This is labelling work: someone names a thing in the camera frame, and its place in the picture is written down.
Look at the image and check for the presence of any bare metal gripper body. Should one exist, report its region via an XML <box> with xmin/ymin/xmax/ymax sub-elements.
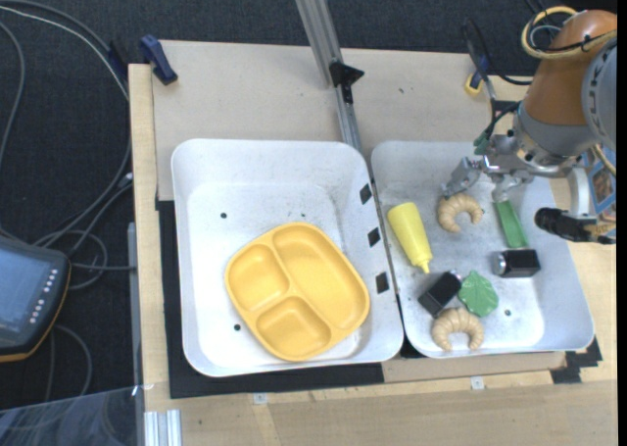
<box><xmin>482</xmin><ymin>133</ymin><xmax>589</xmax><ymax>180</ymax></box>

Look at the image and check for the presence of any beige toy croissant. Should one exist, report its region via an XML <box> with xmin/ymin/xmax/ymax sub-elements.
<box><xmin>430</xmin><ymin>306</ymin><xmax>486</xmax><ymax>352</ymax></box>
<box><xmin>436</xmin><ymin>192</ymin><xmax>484</xmax><ymax>233</ymax></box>

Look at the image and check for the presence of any green flat rectangular piece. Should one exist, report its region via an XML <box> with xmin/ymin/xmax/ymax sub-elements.
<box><xmin>494</xmin><ymin>199</ymin><xmax>530</xmax><ymax>249</ymax></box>

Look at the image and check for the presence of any black rectangular box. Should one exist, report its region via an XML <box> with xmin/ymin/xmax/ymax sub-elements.
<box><xmin>492</xmin><ymin>248</ymin><xmax>542</xmax><ymax>279</ymax></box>
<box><xmin>417</xmin><ymin>271</ymin><xmax>463</xmax><ymax>319</ymax></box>

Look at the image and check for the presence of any yellow squeeze bottle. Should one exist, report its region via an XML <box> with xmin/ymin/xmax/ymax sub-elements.
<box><xmin>386</xmin><ymin>202</ymin><xmax>433</xmax><ymax>274</ymax></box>

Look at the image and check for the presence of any blue printed packet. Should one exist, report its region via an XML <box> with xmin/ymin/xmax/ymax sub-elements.
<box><xmin>585</xmin><ymin>147</ymin><xmax>618</xmax><ymax>225</ymax></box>

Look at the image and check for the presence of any green toy lettuce leaf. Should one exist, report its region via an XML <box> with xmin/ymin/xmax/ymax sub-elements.
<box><xmin>458</xmin><ymin>271</ymin><xmax>501</xmax><ymax>318</ymax></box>

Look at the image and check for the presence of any white plastic tray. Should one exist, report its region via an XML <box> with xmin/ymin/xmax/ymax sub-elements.
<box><xmin>370</xmin><ymin>140</ymin><xmax>597</xmax><ymax>360</ymax></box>
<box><xmin>169</xmin><ymin>138</ymin><xmax>406</xmax><ymax>378</ymax></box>

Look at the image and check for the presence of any yellow divided plate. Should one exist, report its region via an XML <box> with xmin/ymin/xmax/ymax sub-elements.
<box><xmin>223</xmin><ymin>222</ymin><xmax>371</xmax><ymax>364</ymax></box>

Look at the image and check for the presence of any brown cardboard board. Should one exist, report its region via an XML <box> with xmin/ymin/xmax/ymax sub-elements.
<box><xmin>150</xmin><ymin>39</ymin><xmax>569</xmax><ymax>384</ymax></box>

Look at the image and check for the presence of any black cylinder on white bracket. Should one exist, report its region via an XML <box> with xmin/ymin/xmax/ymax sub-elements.
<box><xmin>533</xmin><ymin>167</ymin><xmax>613</xmax><ymax>244</ymax></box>

